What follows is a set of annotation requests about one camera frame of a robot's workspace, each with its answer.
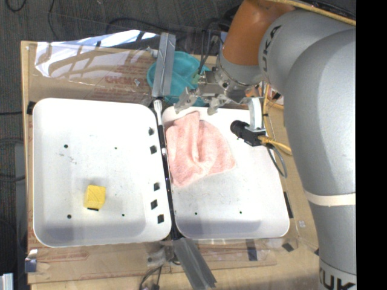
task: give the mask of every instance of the carpeted floor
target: carpeted floor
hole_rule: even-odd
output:
[[[8,0],[18,8],[24,0]],[[76,40],[105,34],[106,23],[120,17],[149,22],[119,21],[116,25],[160,32],[169,25],[202,27],[209,18],[219,18],[242,0],[26,0],[24,7],[11,11],[0,3],[0,238],[12,237],[16,222],[16,184],[4,178],[15,175],[13,143],[22,140],[21,40]],[[319,0],[356,13],[356,0]],[[50,28],[47,12],[51,3]],[[0,275],[15,270],[10,260],[12,242],[0,242]]]

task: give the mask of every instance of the pink towel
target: pink towel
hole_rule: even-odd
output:
[[[175,120],[166,130],[166,141],[172,182],[178,187],[235,166],[226,139],[212,124],[200,120],[199,112]]]

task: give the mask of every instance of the transparent plastic wrap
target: transparent plastic wrap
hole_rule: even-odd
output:
[[[173,72],[177,76],[172,73],[170,83],[168,79],[164,82],[166,86],[170,85],[169,93],[163,96],[164,108],[178,100],[185,86],[195,87],[200,71],[214,66],[222,38],[219,31],[203,36],[202,30],[187,27],[172,27],[167,33],[175,36],[173,57],[183,57],[184,62],[173,63]],[[183,272],[173,253],[170,237],[157,242],[52,248],[37,239],[33,227],[34,138],[31,113],[34,105],[45,98],[64,98],[136,103],[151,108],[155,98],[152,93],[157,54],[162,50],[161,35],[128,29],[65,42],[21,43],[28,202],[25,269],[28,283],[36,289],[49,289],[53,282],[66,281],[74,281],[74,289],[84,286],[127,289],[128,285],[138,288],[143,276],[160,266],[161,285],[164,283],[171,289],[190,289],[184,274],[164,274]],[[186,66],[186,69],[182,71],[179,65]],[[194,106],[206,104],[197,100]],[[246,109],[240,105],[228,107]],[[270,118],[277,138],[286,141],[282,111],[271,109]],[[291,157],[284,158],[289,175],[281,182],[290,224],[285,235],[259,239],[195,239],[209,268],[216,271],[217,288],[232,289],[237,284],[241,287],[258,284],[281,286],[297,274],[306,283],[317,284],[314,223],[294,161]],[[290,269],[288,262],[293,260],[294,267]],[[267,268],[262,272],[256,270],[263,267]],[[254,281],[249,281],[251,276],[254,276]],[[289,289],[300,289],[298,280],[293,283],[294,288]],[[61,284],[56,283],[55,287],[60,289]]]

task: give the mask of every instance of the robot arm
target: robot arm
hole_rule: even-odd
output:
[[[265,80],[284,96],[294,161],[319,239],[320,288],[356,289],[356,29],[287,5],[245,0],[218,56],[196,91],[209,114],[247,103]]]

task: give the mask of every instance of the yellow block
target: yellow block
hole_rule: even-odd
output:
[[[105,203],[106,188],[101,186],[89,185],[85,192],[85,201],[83,206],[99,210]]]

